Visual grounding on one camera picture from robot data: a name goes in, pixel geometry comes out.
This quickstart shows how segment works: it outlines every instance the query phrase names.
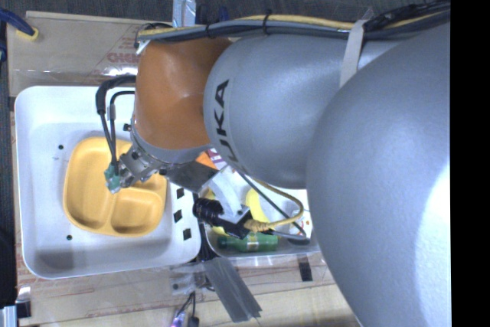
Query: yellow plate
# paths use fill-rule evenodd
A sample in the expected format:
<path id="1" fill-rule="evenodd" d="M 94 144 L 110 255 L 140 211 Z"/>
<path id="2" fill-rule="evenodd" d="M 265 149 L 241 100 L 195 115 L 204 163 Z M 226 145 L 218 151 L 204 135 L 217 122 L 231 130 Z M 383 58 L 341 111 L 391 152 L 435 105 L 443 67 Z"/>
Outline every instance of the yellow plate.
<path id="1" fill-rule="evenodd" d="M 116 141 L 117 152 L 130 142 Z M 138 237 L 160 223 L 165 207 L 167 181 L 153 175 L 145 183 L 111 194 L 104 171 L 110 163 L 107 141 L 102 137 L 80 142 L 70 157 L 64 182 L 63 209 L 68 219 L 86 231 L 113 236 Z"/>

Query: white strap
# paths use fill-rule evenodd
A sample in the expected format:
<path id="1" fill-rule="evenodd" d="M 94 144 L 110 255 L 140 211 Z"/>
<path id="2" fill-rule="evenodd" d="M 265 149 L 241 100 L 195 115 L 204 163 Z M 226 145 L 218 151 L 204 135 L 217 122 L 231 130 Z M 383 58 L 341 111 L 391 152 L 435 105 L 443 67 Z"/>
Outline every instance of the white strap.
<path id="1" fill-rule="evenodd" d="M 340 87 L 350 80 L 358 72 L 359 57 L 361 57 L 362 38 L 364 37 L 363 25 L 367 19 L 360 19 L 354 23 L 345 48 L 344 60 L 340 69 Z"/>

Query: white plastic tray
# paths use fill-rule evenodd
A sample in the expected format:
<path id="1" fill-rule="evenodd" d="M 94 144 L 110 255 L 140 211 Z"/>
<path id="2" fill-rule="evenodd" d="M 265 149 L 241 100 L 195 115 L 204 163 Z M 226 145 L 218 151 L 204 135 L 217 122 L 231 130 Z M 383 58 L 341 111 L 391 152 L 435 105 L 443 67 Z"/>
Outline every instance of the white plastic tray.
<path id="1" fill-rule="evenodd" d="M 103 136 L 95 108 L 96 87 L 29 87 L 15 101 L 18 190 L 22 253 L 28 269 L 46 279 L 86 276 L 124 270 L 171 266 L 192 260 L 201 239 L 192 215 L 190 192 L 177 198 L 169 183 L 160 225 L 143 237 L 94 234 L 70 223 L 63 210 L 67 163 L 75 145 L 89 136 Z M 116 102 L 116 130 L 129 139 L 134 98 Z M 175 222 L 174 213 L 182 218 Z M 186 234 L 191 237 L 185 240 Z"/>

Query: green bottle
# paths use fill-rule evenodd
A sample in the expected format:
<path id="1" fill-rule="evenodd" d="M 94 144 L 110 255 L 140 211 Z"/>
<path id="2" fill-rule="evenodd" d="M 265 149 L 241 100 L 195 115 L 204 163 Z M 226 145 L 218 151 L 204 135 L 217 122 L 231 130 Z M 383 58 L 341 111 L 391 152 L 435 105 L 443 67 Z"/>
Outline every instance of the green bottle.
<path id="1" fill-rule="evenodd" d="M 274 235 L 250 232 L 242 240 L 231 236 L 219 236 L 217 246 L 220 249 L 234 248 L 240 252 L 259 252 L 276 250 L 278 241 L 278 237 Z"/>

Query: yellow clamp tip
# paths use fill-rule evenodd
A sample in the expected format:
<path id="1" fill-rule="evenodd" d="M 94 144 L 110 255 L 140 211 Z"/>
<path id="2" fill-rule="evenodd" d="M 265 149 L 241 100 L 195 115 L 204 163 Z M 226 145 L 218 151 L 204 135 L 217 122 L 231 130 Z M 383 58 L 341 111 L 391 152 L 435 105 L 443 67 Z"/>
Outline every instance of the yellow clamp tip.
<path id="1" fill-rule="evenodd" d="M 34 30 L 34 34 L 32 36 L 30 36 L 29 34 L 24 33 L 23 31 L 20 31 L 20 30 L 17 30 L 16 31 L 16 34 L 19 37 L 25 38 L 26 40 L 36 41 L 38 39 L 38 37 L 39 37 L 39 30 L 36 29 L 36 28 L 33 28 L 33 30 Z"/>

